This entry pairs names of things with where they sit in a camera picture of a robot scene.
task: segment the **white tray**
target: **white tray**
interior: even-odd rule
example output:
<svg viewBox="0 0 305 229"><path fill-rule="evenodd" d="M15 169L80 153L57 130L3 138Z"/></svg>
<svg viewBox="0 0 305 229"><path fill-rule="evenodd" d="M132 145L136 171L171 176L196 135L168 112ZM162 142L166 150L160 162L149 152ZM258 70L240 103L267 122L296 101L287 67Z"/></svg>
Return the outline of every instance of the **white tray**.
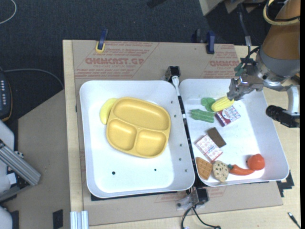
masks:
<svg viewBox="0 0 305 229"><path fill-rule="evenodd" d="M165 108L171 131L164 152L141 158L120 152L107 141L99 118L110 98L135 97ZM99 198L189 189L195 179L182 114L173 85L166 81L88 81L80 89L87 186Z"/></svg>
<svg viewBox="0 0 305 229"><path fill-rule="evenodd" d="M194 157L207 158L194 145L207 134L206 131L216 127L226 145L221 147L223 153L217 158L227 164L237 164L247 168L246 160L253 154L260 153L265 158L265 168L247 176L229 175L226 182L219 182L213 176L201 179L208 186L224 186L241 183L266 182L282 180L288 176L288 163L278 138L273 120L265 114L267 102L263 92L253 91L244 99L235 101L234 107L241 118L222 127L217 119L214 123L196 121L191 118L191 109L202 109L203 97L220 98L229 91L230 79L186 79L180 84Z"/></svg>

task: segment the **black floor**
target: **black floor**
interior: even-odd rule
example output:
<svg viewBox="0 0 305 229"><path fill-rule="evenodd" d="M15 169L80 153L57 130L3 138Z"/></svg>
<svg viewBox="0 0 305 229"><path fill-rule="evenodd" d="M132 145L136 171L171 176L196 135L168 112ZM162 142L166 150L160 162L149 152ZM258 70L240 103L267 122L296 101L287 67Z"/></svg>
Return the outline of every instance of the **black floor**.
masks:
<svg viewBox="0 0 305 229"><path fill-rule="evenodd" d="M101 28L108 40L191 42L196 29L213 30L216 43L244 44L237 11L223 3L203 16L198 0L0 0L0 69L48 71L63 82L62 40L98 40ZM268 26L262 8L248 14L250 30L263 41ZM43 72L5 73L13 95L12 122L61 90Z"/></svg>

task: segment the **black device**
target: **black device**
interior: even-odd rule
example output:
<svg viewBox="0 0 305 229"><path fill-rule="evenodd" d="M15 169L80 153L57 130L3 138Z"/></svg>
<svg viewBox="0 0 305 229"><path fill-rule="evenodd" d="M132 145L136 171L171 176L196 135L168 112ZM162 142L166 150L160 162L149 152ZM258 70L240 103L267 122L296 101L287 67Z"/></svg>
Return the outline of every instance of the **black device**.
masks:
<svg viewBox="0 0 305 229"><path fill-rule="evenodd" d="M10 84L3 72L0 71L0 120L9 119L12 112L12 95Z"/></svg>

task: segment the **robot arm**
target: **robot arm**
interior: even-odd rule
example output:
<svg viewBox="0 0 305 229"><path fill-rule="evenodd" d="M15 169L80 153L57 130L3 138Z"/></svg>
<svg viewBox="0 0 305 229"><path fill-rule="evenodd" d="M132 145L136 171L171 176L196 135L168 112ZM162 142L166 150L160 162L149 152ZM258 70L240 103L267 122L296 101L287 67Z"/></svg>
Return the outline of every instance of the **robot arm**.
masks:
<svg viewBox="0 0 305 229"><path fill-rule="evenodd" d="M269 0L264 8L264 18L272 24L262 46L247 55L245 63L236 67L238 79L231 79L227 96L230 100L240 100L253 90L268 87L276 91L286 91L289 98L288 110L268 107L266 113L274 120L288 127L299 127L298 86L282 86L282 83L300 71L300 10L301 0L286 0L275 20L268 16ZM248 63L256 52L255 61Z"/></svg>

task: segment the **yellow banana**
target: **yellow banana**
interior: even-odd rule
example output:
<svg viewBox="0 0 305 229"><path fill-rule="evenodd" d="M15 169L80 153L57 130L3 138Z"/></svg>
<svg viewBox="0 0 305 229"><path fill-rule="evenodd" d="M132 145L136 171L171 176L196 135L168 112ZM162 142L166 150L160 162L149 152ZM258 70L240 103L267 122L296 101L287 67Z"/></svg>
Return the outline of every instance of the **yellow banana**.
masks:
<svg viewBox="0 0 305 229"><path fill-rule="evenodd" d="M116 98L110 98L108 99L104 105L101 107L101 110L100 110L100 119L101 119L101 122L106 125L107 124L107 121L108 121L108 117L109 117L109 114L110 114L110 111L111 111L111 108L112 106L114 105L115 101L117 99Z"/></svg>
<svg viewBox="0 0 305 229"><path fill-rule="evenodd" d="M230 107L233 103L234 103L234 99L229 100L227 97L222 97L221 99L217 100L215 103L212 104L211 109L214 112L218 112Z"/></svg>

